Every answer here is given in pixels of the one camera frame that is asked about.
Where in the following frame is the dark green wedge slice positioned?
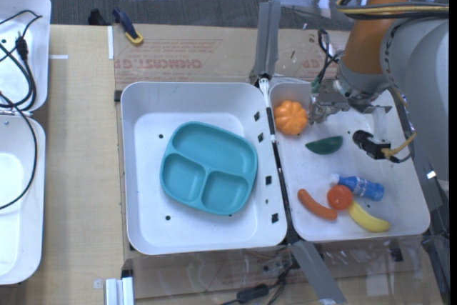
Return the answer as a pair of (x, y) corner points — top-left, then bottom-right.
(304, 135), (344, 156)

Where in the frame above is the white plastic tray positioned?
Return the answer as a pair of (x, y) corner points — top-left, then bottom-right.
(120, 81), (288, 256)
(268, 78), (431, 244)
(0, 0), (52, 114)
(0, 112), (47, 286)

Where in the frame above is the blue divided plate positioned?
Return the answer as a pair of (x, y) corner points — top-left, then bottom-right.
(159, 121), (259, 216)

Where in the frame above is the brown cardboard board, red print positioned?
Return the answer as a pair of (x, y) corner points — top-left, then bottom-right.
(111, 23), (431, 300)

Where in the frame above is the black cable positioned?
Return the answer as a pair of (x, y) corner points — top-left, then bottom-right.
(0, 9), (44, 211)

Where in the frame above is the yellow banana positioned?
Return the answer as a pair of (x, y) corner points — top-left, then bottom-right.
(347, 200), (391, 234)

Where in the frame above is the orange toy pumpkin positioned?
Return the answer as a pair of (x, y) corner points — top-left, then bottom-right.
(273, 100), (308, 136)

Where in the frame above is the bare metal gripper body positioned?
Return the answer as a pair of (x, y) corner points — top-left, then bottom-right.
(312, 78), (351, 116)

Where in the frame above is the orange round toy fruit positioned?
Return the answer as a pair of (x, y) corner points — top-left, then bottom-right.
(326, 184), (355, 211)

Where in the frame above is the orange toy sausage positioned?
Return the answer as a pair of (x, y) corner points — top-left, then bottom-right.
(296, 188), (338, 221)

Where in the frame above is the blue and white bottle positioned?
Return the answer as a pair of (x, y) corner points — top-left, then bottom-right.
(329, 173), (386, 202)

